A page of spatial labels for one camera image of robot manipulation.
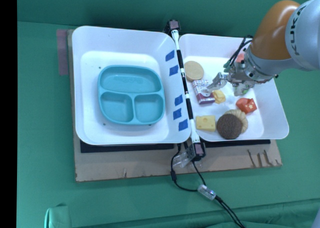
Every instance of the green background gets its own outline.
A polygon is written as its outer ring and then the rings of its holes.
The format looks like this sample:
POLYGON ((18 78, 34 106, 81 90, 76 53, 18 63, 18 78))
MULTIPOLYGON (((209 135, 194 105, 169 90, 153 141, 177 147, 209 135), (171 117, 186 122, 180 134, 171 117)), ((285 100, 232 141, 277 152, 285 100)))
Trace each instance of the green background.
MULTIPOLYGON (((17 0, 16 227, 43 227, 46 210, 60 203, 69 206, 73 227, 204 227, 221 222, 225 212, 217 204, 179 190, 169 176, 75 182, 70 80, 59 76, 56 31, 82 25, 162 31, 169 19, 175 19, 182 33, 243 37, 255 34, 277 1, 17 0)), ((319 83, 319 71, 286 70, 276 80, 290 127, 289 135, 277 141, 282 167, 203 174, 240 218, 266 222, 270 216, 262 213, 293 206, 300 207, 300 213, 310 208, 316 214, 319 83), (258 209, 264 211, 250 216, 258 209)), ((186 187, 200 183, 195 174, 178 179, 186 187)))

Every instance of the blue plate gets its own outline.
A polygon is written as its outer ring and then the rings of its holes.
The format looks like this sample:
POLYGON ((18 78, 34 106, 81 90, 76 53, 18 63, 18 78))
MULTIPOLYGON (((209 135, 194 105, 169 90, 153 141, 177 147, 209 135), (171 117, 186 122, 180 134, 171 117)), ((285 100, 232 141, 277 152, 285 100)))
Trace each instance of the blue plate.
POLYGON ((133 65, 110 65, 98 77, 99 106, 109 121, 151 125, 165 114, 165 93, 153 70, 133 65))

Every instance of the red toy tomato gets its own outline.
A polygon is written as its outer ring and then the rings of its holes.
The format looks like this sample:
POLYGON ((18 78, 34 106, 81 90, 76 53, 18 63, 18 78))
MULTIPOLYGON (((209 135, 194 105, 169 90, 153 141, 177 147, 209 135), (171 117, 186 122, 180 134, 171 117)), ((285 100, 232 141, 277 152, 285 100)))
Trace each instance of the red toy tomato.
POLYGON ((240 98, 235 105, 245 114, 253 112, 257 109, 255 101, 251 98, 240 98))

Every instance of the green table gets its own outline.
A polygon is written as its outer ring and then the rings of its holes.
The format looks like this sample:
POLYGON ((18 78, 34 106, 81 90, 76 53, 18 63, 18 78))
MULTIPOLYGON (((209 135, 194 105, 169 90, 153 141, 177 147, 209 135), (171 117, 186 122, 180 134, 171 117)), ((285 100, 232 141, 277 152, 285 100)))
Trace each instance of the green table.
MULTIPOLYGON (((58 70, 59 24, 18 22, 17 228, 43 227, 64 203, 72 227, 205 227, 231 221, 169 176, 75 182, 69 76, 58 70)), ((243 221, 310 227, 320 207, 320 72, 286 70, 276 85, 289 123, 282 167, 204 173, 243 221)), ((196 188, 195 174, 179 176, 196 188)))

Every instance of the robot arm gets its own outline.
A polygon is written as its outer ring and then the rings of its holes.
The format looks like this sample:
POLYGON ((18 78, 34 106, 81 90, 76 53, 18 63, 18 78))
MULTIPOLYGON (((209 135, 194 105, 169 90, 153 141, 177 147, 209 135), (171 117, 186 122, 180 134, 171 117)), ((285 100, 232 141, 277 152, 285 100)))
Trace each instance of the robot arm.
POLYGON ((242 41, 238 49, 250 43, 242 62, 232 57, 207 87, 207 92, 229 82, 234 95, 245 94, 255 84, 276 78, 286 69, 320 70, 320 0, 301 5, 291 0, 276 3, 265 15, 252 38, 242 41))

